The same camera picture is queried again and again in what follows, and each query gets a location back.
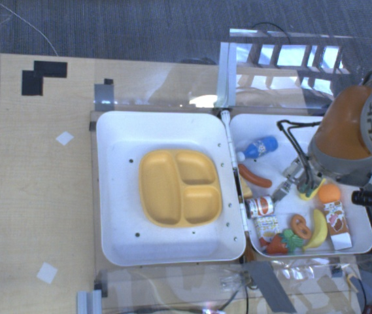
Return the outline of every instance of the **floor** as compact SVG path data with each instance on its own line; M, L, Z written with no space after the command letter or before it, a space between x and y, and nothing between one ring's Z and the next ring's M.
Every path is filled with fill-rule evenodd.
M0 0L41 30L59 56L218 62L231 27L271 22L287 32L372 37L372 0ZM0 15L10 12L0 7ZM277 30L260 25L261 30ZM13 16L0 52L54 55Z

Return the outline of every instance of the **orange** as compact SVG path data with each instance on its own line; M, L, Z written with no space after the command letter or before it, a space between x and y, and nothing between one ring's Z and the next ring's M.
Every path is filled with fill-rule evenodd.
M341 191L337 185L325 184L319 189L318 198L322 203L339 201L341 198Z

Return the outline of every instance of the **can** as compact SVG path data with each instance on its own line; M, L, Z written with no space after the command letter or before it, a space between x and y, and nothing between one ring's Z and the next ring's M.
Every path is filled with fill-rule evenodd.
M256 199L245 200L246 215L248 218L265 217L275 211L271 196L261 196Z

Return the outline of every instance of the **yellow plate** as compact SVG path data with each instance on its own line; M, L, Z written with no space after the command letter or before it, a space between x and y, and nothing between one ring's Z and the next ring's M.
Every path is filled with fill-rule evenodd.
M139 165L139 191L146 217L158 226L200 226L222 211L218 173L211 159L198 151L146 154Z

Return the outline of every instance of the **sausage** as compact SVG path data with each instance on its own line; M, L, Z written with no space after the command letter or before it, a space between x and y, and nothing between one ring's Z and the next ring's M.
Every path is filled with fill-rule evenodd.
M244 164L239 164L238 170L239 174L242 175L244 179L254 185L264 188L270 188L273 184L271 180L253 174L253 172L251 172Z

